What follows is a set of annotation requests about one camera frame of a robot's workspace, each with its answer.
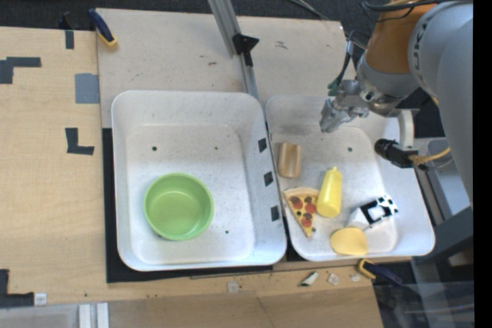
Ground black cylinder on white bracket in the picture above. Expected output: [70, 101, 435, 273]
[374, 109, 421, 170]

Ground white carton with black print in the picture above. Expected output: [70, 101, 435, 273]
[347, 194, 400, 232]

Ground black block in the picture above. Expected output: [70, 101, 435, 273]
[231, 33, 260, 68]

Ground pizza slice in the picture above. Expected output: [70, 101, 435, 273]
[282, 187, 321, 240]

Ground yellow biscuit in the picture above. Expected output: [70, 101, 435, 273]
[328, 226, 370, 257]

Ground yellow squeeze bottle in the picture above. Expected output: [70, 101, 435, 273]
[315, 165, 344, 219]

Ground small white and black piece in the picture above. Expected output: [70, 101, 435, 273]
[297, 271, 321, 288]

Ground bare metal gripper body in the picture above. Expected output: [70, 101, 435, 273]
[332, 78, 403, 117]

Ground green bowl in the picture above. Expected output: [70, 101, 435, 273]
[142, 172, 215, 242]

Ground pale wood board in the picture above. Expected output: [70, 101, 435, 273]
[95, 7, 413, 275]

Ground white plastic tray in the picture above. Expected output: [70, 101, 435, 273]
[264, 94, 437, 263]
[111, 89, 288, 273]

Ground brown bread bun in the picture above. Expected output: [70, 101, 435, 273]
[277, 141, 303, 180]

